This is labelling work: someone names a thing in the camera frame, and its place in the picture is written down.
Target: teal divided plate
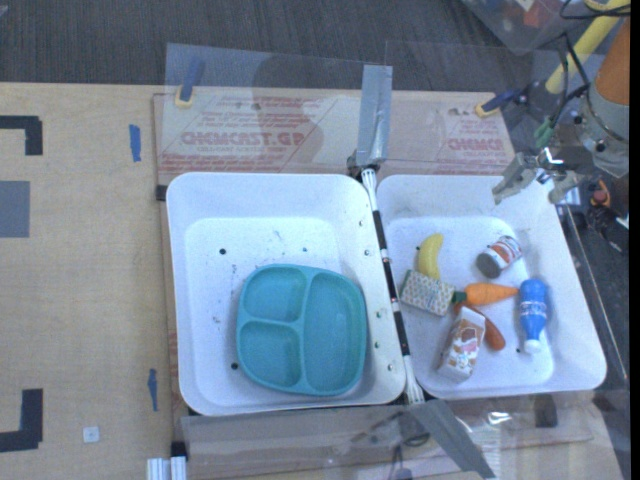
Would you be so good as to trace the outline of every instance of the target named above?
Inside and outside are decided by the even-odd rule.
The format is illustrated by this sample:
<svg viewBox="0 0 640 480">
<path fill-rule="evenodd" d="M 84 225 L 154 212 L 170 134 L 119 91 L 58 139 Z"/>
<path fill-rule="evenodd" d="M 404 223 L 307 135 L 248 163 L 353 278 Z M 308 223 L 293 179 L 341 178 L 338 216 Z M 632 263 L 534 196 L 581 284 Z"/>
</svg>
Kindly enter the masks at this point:
<svg viewBox="0 0 640 480">
<path fill-rule="evenodd" d="M 240 294 L 236 346 L 242 370 L 259 384 L 306 395 L 344 393 L 364 367 L 362 292 L 329 270 L 258 268 Z"/>
</svg>

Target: yellow toy banana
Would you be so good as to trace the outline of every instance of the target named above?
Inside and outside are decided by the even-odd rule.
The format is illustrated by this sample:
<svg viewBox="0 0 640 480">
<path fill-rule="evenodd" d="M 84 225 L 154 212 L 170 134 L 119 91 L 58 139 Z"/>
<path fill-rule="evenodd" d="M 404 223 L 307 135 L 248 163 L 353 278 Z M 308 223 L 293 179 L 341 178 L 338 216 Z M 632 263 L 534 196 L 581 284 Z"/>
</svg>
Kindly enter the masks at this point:
<svg viewBox="0 0 640 480">
<path fill-rule="evenodd" d="M 442 233 L 434 233 L 422 241 L 418 253 L 418 272 L 432 279 L 440 279 L 438 254 L 443 242 L 444 235 Z"/>
</svg>

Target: can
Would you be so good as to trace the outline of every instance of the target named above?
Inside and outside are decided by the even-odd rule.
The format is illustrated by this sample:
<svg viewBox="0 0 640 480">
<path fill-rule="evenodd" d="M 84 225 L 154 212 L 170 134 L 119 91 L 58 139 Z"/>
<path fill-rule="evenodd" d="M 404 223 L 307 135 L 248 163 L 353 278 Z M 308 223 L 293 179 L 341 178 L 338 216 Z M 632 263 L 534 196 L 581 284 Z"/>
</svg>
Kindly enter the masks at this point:
<svg viewBox="0 0 640 480">
<path fill-rule="evenodd" d="M 478 254 L 476 267 L 486 277 L 495 279 L 504 269 L 522 257 L 522 248 L 515 238 L 503 235 L 491 245 L 487 250 Z"/>
</svg>

